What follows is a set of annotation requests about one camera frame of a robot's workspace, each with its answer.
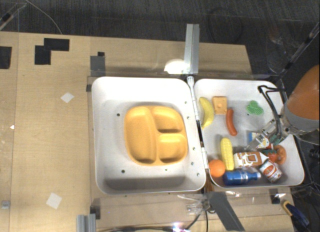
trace blue bottle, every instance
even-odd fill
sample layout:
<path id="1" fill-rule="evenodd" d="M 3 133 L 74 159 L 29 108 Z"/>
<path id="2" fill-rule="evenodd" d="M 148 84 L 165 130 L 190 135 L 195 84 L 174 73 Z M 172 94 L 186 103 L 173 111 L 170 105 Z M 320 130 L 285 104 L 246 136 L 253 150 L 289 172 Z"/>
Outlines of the blue bottle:
<path id="1" fill-rule="evenodd" d="M 244 170 L 226 171 L 223 175 L 223 181 L 227 186 L 244 185 L 250 180 L 261 178 L 260 172 L 248 172 Z"/>

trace soda can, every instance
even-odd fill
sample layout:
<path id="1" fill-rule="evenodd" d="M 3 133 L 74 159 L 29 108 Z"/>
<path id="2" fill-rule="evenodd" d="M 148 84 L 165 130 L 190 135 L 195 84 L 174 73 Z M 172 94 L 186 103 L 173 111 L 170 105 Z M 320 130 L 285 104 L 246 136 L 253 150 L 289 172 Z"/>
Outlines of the soda can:
<path id="1" fill-rule="evenodd" d="M 259 170 L 271 183 L 276 182 L 282 176 L 282 171 L 270 161 L 266 161 Z"/>

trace yellow plate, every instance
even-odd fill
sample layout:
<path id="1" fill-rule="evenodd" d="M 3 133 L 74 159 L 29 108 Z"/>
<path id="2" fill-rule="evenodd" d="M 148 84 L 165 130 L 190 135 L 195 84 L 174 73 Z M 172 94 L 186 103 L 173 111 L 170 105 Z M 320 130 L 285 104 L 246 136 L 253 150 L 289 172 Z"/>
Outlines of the yellow plate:
<path id="1" fill-rule="evenodd" d="M 124 119 L 125 147 L 141 165 L 167 165 L 182 161 L 188 140 L 181 115 L 165 106 L 137 106 Z"/>

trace orange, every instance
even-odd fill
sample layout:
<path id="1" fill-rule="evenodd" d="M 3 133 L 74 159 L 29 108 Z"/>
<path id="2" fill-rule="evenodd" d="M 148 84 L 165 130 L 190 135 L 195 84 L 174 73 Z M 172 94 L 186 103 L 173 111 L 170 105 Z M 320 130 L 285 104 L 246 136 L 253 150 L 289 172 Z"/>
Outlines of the orange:
<path id="1" fill-rule="evenodd" d="M 221 160 L 211 160 L 209 162 L 210 175 L 212 177 L 221 177 L 226 171 L 226 166 Z"/>

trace wooden tabletop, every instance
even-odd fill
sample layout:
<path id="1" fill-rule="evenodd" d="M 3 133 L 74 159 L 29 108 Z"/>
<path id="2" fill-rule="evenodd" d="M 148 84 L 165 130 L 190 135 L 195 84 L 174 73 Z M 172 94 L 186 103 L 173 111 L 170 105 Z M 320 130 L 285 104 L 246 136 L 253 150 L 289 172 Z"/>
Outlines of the wooden tabletop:
<path id="1" fill-rule="evenodd" d="M 44 38 L 69 39 L 69 51 L 51 51 L 51 65 L 35 65 L 35 46 L 43 46 Z M 0 46 L 12 47 L 10 68 L 0 70 L 0 111 L 5 117 L 0 120 L 0 200 L 11 201 L 10 209 L 0 209 L 0 230 L 75 231 L 77 215 L 88 215 L 92 202 L 86 92 L 90 56 L 104 52 L 107 70 L 153 73 L 163 71 L 171 59 L 183 59 L 185 44 L 0 32 Z M 246 48 L 241 45 L 200 44 L 199 70 L 251 73 Z M 61 99 L 66 93 L 74 96 L 68 103 Z M 267 198 L 262 197 L 259 204 L 233 203 L 246 231 L 293 231 L 281 206 L 269 202 L 268 191 L 258 189 L 253 195 L 264 192 Z M 288 188 L 279 192 L 292 201 Z M 46 204 L 51 193 L 61 197 L 57 209 Z M 145 217 L 143 225 L 166 222 L 162 218 L 166 210 L 174 210 L 177 221 L 193 220 L 185 203 L 174 195 L 164 201 L 162 197 L 107 197 L 110 215 L 97 225 L 136 225 L 133 218 L 137 215 Z M 192 231 L 205 230 L 204 218 L 199 218 Z M 224 231 L 216 214 L 209 219 L 210 231 Z"/>

